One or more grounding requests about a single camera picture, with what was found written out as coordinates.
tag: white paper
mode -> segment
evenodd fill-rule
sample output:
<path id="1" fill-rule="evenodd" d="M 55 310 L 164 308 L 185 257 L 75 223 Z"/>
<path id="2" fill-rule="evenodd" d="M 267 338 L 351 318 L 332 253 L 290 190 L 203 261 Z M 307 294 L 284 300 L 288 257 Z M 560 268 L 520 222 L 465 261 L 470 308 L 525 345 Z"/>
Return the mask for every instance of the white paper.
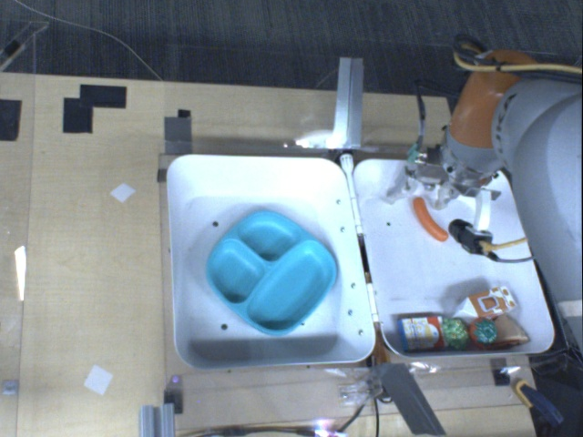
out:
<path id="1" fill-rule="evenodd" d="M 127 185 L 126 183 L 122 183 L 117 188 L 115 188 L 113 191 L 111 191 L 111 196 L 113 196 L 119 202 L 123 203 L 123 202 L 126 202 L 126 200 L 128 200 L 128 198 L 132 194 L 134 194 L 135 192 L 136 192 L 136 190 L 133 189 L 130 185 Z"/>
<path id="2" fill-rule="evenodd" d="M 107 387 L 109 387 L 112 378 L 113 374 L 111 372 L 107 372 L 105 369 L 94 365 L 85 380 L 85 386 L 91 391 L 103 395 L 105 394 Z"/>

